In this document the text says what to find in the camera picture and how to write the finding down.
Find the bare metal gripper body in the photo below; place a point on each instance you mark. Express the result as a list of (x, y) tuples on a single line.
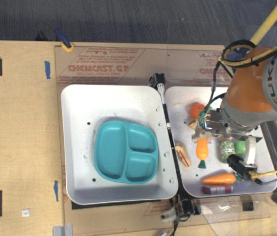
[(215, 122)]

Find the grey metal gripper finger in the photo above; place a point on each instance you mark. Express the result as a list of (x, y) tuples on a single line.
[(197, 134), (208, 136)]

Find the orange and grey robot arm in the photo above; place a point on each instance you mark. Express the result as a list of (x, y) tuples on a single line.
[(247, 87)]

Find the beige toy bread piece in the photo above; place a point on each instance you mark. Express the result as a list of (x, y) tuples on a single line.
[(193, 124)]

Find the short orange carrot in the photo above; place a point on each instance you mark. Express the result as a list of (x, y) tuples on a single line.
[(202, 150)]

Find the green patterned can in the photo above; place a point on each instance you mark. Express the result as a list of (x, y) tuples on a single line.
[(227, 151)]

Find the orange round toy fruit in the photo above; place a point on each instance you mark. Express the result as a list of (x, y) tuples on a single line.
[(195, 109)]

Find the toy sandwich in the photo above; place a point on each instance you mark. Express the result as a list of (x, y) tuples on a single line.
[(184, 155)]

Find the green toy fruit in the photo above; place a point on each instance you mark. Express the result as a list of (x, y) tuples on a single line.
[(240, 147)]

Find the thin black and white rod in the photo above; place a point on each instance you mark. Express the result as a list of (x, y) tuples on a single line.
[(168, 118)]

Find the white plastic tray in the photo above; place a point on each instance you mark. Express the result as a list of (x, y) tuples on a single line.
[(185, 102), (79, 141)]

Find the long orange carrot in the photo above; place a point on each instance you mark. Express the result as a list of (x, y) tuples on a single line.
[(219, 179)]

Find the purple packet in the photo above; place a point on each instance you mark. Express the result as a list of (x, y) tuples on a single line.
[(217, 190)]

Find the blue divided plate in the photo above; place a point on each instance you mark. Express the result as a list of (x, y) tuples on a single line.
[(119, 154)]

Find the brown cardboard board red print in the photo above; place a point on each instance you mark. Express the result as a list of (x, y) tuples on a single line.
[(128, 65)]

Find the black cylinder on white bracket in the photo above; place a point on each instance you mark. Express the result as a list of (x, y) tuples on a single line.
[(249, 151)]

